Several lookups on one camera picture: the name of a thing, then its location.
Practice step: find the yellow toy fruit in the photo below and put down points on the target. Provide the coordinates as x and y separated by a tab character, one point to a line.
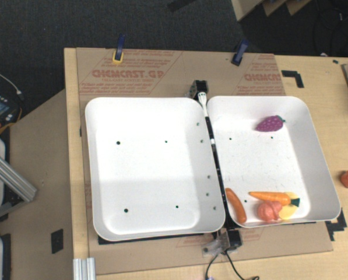
288	211

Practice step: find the white plastic tray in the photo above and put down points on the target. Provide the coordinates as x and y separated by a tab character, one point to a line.
150	168
264	162

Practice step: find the orange sausage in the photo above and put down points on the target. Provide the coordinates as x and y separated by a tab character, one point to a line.
236	205

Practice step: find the brown cardboard board red print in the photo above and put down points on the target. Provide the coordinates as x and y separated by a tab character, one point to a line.
173	69

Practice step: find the pink toy meat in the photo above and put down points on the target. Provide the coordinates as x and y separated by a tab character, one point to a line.
268	210

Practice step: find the orange carrot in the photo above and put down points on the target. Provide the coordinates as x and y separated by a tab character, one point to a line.
271	196

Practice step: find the purple grapes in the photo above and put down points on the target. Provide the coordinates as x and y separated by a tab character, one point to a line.
269	124

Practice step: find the thin black and white rod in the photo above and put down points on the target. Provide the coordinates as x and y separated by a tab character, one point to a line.
213	144

